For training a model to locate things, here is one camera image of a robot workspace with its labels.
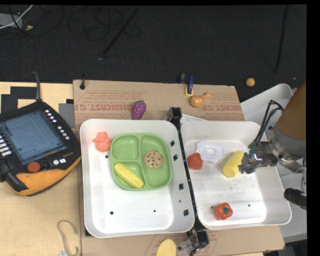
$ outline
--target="purple eggplant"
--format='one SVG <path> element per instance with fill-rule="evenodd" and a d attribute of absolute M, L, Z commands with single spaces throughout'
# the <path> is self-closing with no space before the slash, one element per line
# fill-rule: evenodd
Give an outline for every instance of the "purple eggplant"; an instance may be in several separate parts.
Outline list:
<path fill-rule="evenodd" d="M 134 103 L 133 109 L 132 109 L 132 119 L 133 120 L 140 120 L 144 113 L 146 112 L 147 104 L 144 102 L 144 100 L 138 100 Z"/>

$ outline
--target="white tray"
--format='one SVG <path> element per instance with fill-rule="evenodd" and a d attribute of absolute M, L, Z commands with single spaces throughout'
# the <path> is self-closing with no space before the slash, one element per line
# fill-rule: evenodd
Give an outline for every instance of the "white tray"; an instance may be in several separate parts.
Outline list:
<path fill-rule="evenodd" d="M 112 175 L 110 157 L 106 158 L 110 151 L 101 153 L 93 143 L 98 132 L 107 132 L 110 138 L 127 133 L 160 136 L 171 156 L 173 176 L 170 184 L 145 191 L 131 191 L 118 186 Z M 179 233 L 193 227 L 195 215 L 179 135 L 172 123 L 164 120 L 90 119 L 81 125 L 80 139 L 84 222 L 91 235 L 108 238 Z"/>
<path fill-rule="evenodd" d="M 186 157 L 196 152 L 200 141 L 210 141 L 223 149 L 218 163 L 204 161 L 201 170 L 189 168 L 200 222 L 210 230 L 283 225 L 291 220 L 291 209 L 276 167 L 260 167 L 256 172 L 238 173 L 229 178 L 222 168 L 235 151 L 249 152 L 248 145 L 260 126 L 248 121 L 187 121 L 181 126 Z M 217 220 L 212 206 L 227 202 L 233 215 Z"/>

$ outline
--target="green plate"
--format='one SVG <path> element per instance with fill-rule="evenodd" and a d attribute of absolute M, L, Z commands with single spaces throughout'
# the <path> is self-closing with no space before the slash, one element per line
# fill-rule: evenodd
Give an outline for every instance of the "green plate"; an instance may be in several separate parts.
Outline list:
<path fill-rule="evenodd" d="M 158 151 L 164 158 L 159 168 L 150 168 L 144 162 L 145 154 Z M 157 190 L 167 186 L 173 176 L 170 153 L 165 141 L 152 133 L 126 133 L 112 139 L 110 147 L 111 169 L 115 182 L 125 190 Z M 115 173 L 114 166 L 121 163 L 143 180 L 142 188 L 135 188 Z"/>

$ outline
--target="black fabric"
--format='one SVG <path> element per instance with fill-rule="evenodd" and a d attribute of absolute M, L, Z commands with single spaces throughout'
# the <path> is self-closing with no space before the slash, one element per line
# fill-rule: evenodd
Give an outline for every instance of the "black fabric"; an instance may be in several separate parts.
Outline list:
<path fill-rule="evenodd" d="M 10 5 L 18 16 L 28 7 Z M 37 72 L 43 83 L 72 83 L 83 74 L 175 83 L 183 72 L 195 84 L 235 86 L 241 102 L 281 83 L 293 89 L 306 81 L 306 4 L 289 5 L 276 73 L 284 4 L 140 6 L 99 60 L 135 8 L 34 5 L 22 18 L 23 32 L 0 29 L 0 81 L 23 82 Z M 10 14 L 8 5 L 0 5 L 0 14 Z M 255 86 L 246 86 L 249 77 Z"/>

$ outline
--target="cardboard box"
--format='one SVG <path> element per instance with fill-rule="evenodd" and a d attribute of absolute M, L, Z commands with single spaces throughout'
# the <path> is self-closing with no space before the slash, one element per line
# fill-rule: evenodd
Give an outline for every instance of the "cardboard box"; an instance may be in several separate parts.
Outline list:
<path fill-rule="evenodd" d="M 190 97 L 185 95 L 185 84 L 86 80 L 85 88 L 81 89 L 81 83 L 82 80 L 73 81 L 77 136 L 81 124 L 88 119 L 132 119 L 132 107 L 141 99 L 147 105 L 143 120 L 163 120 L 171 107 L 179 107 L 182 114 L 205 120 L 245 120 L 234 86 L 194 84 L 193 95 L 202 96 L 209 92 L 211 97 L 206 98 L 201 107 L 192 107 Z M 186 233 L 113 238 L 86 235 L 81 167 L 78 171 L 82 255 L 155 256 L 163 240 L 172 239 L 178 245 L 188 238 Z M 207 234 L 209 245 L 196 255 L 238 255 L 282 250 L 285 247 L 277 225 L 208 230 Z"/>

